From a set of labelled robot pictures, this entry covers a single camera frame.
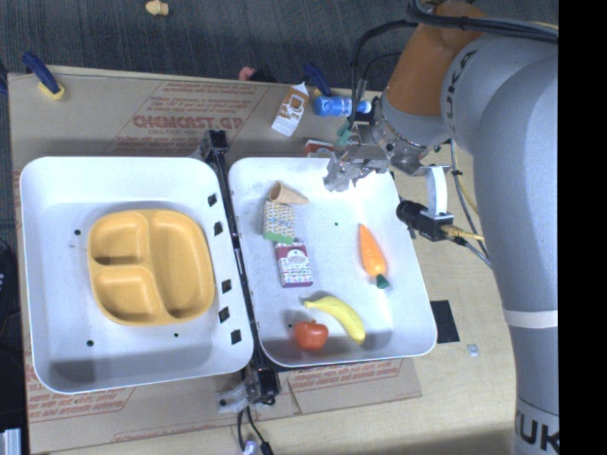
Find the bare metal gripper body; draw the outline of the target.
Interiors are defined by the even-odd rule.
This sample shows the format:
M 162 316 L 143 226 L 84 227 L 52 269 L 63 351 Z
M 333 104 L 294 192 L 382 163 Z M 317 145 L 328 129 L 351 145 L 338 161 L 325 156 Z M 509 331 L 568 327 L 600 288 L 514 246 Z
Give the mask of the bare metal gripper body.
M 343 164 L 368 164 L 377 173 L 389 167 L 407 175 L 421 175 L 422 160 L 449 138 L 441 123 L 379 123 L 361 125 L 337 159 Z

